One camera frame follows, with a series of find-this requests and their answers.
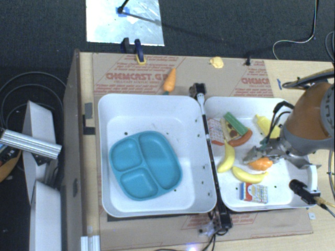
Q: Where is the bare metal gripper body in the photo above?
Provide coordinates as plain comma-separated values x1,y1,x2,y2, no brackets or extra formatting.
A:
260,136,298,164

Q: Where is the orange bread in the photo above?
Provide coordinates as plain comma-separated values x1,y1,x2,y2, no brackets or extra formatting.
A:
248,157,274,172

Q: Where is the red sausage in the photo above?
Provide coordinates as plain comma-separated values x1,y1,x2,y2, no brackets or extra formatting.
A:
228,129,253,147

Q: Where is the yellow banana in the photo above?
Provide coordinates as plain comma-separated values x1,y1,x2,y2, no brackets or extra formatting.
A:
232,165,269,184
217,139,236,174

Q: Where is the yellow bottle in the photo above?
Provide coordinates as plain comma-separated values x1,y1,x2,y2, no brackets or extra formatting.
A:
253,114,281,139

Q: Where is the pizza slice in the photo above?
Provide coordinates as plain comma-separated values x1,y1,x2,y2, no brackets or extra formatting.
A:
220,117,241,142

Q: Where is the green carton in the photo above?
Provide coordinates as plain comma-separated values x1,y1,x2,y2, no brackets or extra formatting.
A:
223,111,250,136

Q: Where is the red white blue carton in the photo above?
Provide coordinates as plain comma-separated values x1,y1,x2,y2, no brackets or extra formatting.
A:
239,182,269,204

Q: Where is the white plastic tray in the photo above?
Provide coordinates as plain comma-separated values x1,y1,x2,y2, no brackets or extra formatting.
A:
204,96,319,213
97,93,218,218

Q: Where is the thin black and white rod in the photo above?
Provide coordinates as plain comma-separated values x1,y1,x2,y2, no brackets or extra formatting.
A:
197,93,225,214

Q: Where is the red and white packet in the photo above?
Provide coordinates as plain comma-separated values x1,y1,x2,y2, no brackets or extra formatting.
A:
207,118,226,146

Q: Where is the yellow biscuit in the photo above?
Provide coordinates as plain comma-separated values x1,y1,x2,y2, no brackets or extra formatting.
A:
209,56,225,69

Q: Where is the blue divided plate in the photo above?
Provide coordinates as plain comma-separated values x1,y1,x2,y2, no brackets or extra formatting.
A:
108,130,183,201

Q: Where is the orange carrot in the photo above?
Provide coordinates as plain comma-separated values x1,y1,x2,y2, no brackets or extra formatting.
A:
162,67,177,96

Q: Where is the brown cardboard board red print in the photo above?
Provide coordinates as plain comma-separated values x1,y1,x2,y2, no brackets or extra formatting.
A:
92,52,314,251

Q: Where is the black cylinder on white bracket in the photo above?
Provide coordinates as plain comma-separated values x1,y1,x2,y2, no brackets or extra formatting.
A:
288,164,321,206

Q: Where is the black block with thin wires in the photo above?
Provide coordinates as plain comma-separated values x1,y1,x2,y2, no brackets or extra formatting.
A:
209,210,233,233
189,83,207,99

